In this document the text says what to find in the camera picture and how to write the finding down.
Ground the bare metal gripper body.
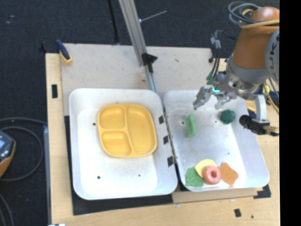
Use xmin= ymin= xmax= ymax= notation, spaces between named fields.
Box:
xmin=212 ymin=73 xmax=260 ymax=101

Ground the dark green broccoli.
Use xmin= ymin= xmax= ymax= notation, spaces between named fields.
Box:
xmin=220 ymin=109 xmax=236 ymax=125

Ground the light green pea pod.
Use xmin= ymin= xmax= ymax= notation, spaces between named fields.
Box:
xmin=185 ymin=113 xmax=197 ymax=138

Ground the white plastic tray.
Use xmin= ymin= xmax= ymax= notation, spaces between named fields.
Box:
xmin=68 ymin=88 xmax=179 ymax=201
xmin=162 ymin=89 xmax=270 ymax=193

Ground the yellow round slice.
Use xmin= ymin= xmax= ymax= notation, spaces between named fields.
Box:
xmin=194 ymin=159 xmax=218 ymax=178

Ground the yellow divided plate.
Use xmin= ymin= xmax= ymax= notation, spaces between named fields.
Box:
xmin=97 ymin=103 xmax=158 ymax=159

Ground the orange bread slice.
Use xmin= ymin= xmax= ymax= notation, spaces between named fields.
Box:
xmin=218 ymin=161 xmax=239 ymax=186

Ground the pink doughnut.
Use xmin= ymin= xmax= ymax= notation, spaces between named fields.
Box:
xmin=202 ymin=165 xmax=222 ymax=186

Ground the green lettuce leaf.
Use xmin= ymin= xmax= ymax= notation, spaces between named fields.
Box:
xmin=185 ymin=167 xmax=205 ymax=188

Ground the pale wood flat board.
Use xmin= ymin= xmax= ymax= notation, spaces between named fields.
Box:
xmin=60 ymin=43 xmax=262 ymax=204

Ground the black cylinder on white bracket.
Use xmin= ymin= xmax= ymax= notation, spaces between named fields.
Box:
xmin=239 ymin=95 xmax=271 ymax=136

